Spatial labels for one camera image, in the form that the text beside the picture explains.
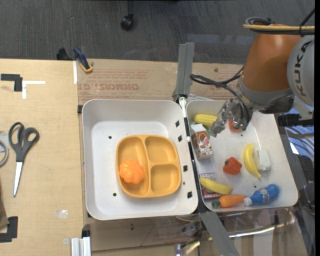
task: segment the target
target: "caster wheel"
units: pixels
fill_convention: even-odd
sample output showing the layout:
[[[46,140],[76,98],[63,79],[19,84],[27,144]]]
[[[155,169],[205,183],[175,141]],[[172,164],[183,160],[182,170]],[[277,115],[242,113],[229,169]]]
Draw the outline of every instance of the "caster wheel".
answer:
[[[121,21],[121,27],[125,30],[130,30],[134,24],[134,21],[128,16],[124,16]]]

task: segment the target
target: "gray carpet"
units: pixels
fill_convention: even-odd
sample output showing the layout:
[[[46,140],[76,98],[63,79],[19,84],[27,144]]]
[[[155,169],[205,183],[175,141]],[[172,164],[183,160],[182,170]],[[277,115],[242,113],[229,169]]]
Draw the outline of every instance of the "gray carpet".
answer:
[[[134,26],[120,26],[127,1],[0,0],[0,58],[178,61],[179,44],[195,42],[194,62],[243,64],[257,35],[249,17],[298,26],[315,0],[134,1]],[[307,25],[314,25],[313,15]]]

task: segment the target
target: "blue bottle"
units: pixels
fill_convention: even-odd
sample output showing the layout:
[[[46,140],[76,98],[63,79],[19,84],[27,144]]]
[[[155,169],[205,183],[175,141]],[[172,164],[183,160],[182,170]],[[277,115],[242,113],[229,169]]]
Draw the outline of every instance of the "blue bottle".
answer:
[[[275,184],[263,187],[253,193],[252,196],[246,197],[243,202],[246,206],[252,204],[263,204],[279,195],[279,188]]]

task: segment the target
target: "banana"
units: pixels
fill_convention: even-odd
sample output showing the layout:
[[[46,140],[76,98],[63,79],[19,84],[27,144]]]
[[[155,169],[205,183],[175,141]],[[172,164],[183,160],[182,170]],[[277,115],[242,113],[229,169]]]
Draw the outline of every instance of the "banana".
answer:
[[[219,194],[229,194],[231,190],[234,189],[233,186],[228,186],[223,183],[216,182],[209,178],[200,178],[200,184],[207,190],[219,193]]]
[[[255,145],[253,143],[248,144],[243,150],[243,162],[245,168],[255,174],[258,178],[261,177],[261,174],[258,172],[257,166],[254,161],[254,149]]]

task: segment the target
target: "scissors blade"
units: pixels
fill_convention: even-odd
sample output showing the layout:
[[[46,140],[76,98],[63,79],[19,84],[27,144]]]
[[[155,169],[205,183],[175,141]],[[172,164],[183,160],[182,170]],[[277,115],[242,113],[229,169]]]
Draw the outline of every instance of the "scissors blade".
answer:
[[[16,162],[13,197],[15,197],[16,194],[17,194],[19,181],[20,181],[21,170],[22,170],[22,164],[23,164],[23,162]]]

